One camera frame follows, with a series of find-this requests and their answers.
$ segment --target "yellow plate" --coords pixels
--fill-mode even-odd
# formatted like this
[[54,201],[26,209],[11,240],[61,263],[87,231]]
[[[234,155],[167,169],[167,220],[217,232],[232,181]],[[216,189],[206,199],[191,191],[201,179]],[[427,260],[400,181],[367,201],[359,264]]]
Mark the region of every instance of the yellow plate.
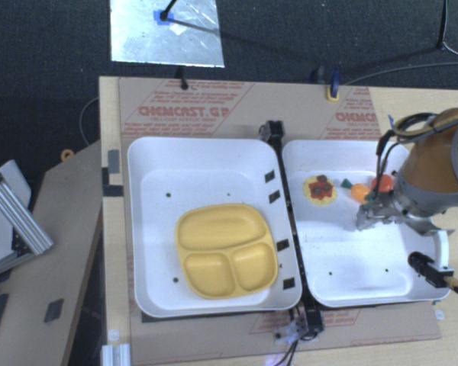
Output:
[[186,281],[204,298],[256,293],[271,286],[278,274],[268,224],[246,204],[183,214],[176,224],[176,249]]

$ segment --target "wooden table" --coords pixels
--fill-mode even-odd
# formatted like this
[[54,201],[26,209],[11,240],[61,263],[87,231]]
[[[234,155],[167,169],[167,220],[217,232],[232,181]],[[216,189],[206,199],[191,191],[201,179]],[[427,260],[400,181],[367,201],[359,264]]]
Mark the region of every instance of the wooden table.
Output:
[[[389,125],[388,114],[397,120],[417,112],[440,112],[458,107],[458,91],[404,88],[370,88],[381,131]],[[120,345],[131,340],[127,282],[127,251],[124,200],[116,189],[123,185],[122,164],[111,167],[109,158],[121,151],[118,78],[101,78],[100,102],[102,125],[102,168],[104,170],[104,246],[107,299],[108,344]],[[448,210],[435,219],[438,226],[455,228],[450,237],[450,265],[458,277],[458,209]],[[458,364],[458,296],[451,294],[434,306],[444,314],[440,324],[442,339],[386,345],[297,352],[294,364]],[[177,365],[253,365],[265,363],[265,355],[219,360],[172,363]]]

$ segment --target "metal plate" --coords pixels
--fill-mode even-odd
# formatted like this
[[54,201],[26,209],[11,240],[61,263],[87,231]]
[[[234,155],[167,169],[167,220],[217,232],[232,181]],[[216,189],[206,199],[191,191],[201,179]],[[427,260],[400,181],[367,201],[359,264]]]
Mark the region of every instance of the metal plate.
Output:
[[224,67],[215,0],[111,0],[111,58],[129,63]]

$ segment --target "blue tape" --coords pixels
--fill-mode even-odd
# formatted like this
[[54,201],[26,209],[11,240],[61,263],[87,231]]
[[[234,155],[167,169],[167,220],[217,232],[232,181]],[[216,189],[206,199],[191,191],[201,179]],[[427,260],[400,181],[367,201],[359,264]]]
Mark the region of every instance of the blue tape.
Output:
[[[158,23],[159,26],[169,26],[169,21],[168,20],[162,21],[160,19],[161,12],[163,12],[162,9],[158,9],[158,10],[153,11],[154,20],[156,21],[156,23]],[[175,15],[171,11],[168,12],[168,19],[171,19],[172,21],[175,20]]]

